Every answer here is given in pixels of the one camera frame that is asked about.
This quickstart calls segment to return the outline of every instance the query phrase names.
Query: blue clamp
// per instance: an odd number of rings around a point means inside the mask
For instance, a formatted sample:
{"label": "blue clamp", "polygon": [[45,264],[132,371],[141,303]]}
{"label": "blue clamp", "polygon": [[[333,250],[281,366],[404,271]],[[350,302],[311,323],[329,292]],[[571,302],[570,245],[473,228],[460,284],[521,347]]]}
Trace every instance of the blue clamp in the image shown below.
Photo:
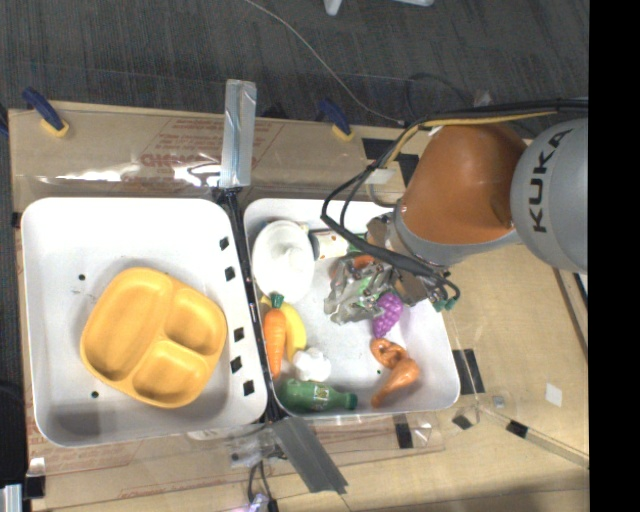
{"label": "blue clamp", "polygon": [[320,112],[325,114],[333,122],[333,133],[343,140],[349,141],[353,138],[353,131],[347,121],[344,112],[329,98],[325,98],[318,102]]}
{"label": "blue clamp", "polygon": [[22,99],[35,108],[42,116],[41,126],[56,137],[64,137],[69,130],[69,125],[51,106],[51,103],[33,87],[26,87],[22,91]]}

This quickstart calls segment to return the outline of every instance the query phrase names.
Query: white cable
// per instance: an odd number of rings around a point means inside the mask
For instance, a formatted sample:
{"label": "white cable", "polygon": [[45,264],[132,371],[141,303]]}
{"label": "white cable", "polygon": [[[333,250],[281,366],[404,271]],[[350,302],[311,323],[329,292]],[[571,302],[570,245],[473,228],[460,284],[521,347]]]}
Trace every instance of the white cable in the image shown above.
{"label": "white cable", "polygon": [[355,101],[360,107],[362,107],[363,109],[365,109],[367,112],[370,112],[373,115],[382,117],[384,119],[387,119],[389,121],[393,121],[394,123],[398,124],[398,125],[404,125],[404,122],[402,120],[399,119],[394,119],[393,117],[389,117],[385,114],[381,114],[380,112],[376,112],[375,110],[372,110],[371,108],[369,108],[367,105],[365,105],[364,103],[362,103],[357,97],[356,95],[351,92],[351,89],[349,89],[349,87],[347,87],[347,84],[345,84],[342,79],[337,75],[337,73],[331,69],[331,67],[329,67],[329,64],[327,64],[324,59],[322,57],[320,57],[320,55],[318,55],[318,52],[316,52],[313,49],[313,46],[311,46],[307,40],[302,37],[300,35],[300,33],[293,28],[291,25],[289,25],[289,23],[287,23],[285,20],[283,20],[280,16],[278,16],[277,14],[272,13],[271,11],[269,11],[268,9],[266,9],[265,7],[262,7],[261,5],[255,3],[253,0],[244,0],[245,2],[247,2],[248,4],[252,5],[253,7],[255,7],[256,9],[264,12],[265,14],[267,14],[268,16],[271,16],[274,20],[282,23],[285,27],[287,27],[292,33],[293,35],[295,35],[298,39],[300,39],[300,41],[302,41],[302,44],[304,44],[309,51],[312,53],[312,55],[318,59],[318,61],[320,62],[320,64],[322,64],[325,69],[329,72],[329,74],[340,84],[340,86],[347,91],[347,94],[349,96],[351,96],[351,98],[353,99],[353,101]]}

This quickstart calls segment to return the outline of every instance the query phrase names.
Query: white tape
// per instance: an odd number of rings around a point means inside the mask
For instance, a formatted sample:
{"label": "white tape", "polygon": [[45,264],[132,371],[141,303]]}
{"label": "white tape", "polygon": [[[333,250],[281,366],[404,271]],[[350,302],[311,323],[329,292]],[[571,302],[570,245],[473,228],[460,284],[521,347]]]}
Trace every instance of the white tape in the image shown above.
{"label": "white tape", "polygon": [[553,405],[562,407],[562,390],[549,382],[547,382],[547,390],[544,397],[547,402],[551,402]]}
{"label": "white tape", "polygon": [[387,183],[393,175],[400,170],[400,164],[398,162],[391,162],[386,169],[376,169],[366,179],[367,185],[384,185]]}

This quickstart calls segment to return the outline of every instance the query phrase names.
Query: green bottle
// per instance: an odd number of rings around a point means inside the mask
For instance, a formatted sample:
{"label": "green bottle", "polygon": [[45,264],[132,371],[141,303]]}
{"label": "green bottle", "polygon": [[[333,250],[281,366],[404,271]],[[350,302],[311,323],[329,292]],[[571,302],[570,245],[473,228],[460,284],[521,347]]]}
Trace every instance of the green bottle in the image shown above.
{"label": "green bottle", "polygon": [[353,410],[358,397],[353,393],[340,393],[322,382],[302,382],[287,379],[278,393],[280,403],[290,411],[328,411],[344,408]]}

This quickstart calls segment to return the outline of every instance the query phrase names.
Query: yellow plate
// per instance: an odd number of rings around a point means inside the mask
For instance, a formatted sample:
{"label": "yellow plate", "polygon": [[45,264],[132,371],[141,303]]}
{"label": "yellow plate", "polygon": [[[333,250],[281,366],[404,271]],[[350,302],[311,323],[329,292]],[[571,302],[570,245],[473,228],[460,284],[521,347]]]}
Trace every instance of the yellow plate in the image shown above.
{"label": "yellow plate", "polygon": [[195,400],[227,338],[211,299],[157,270],[131,268],[107,286],[82,333],[80,355],[100,380],[150,405]]}

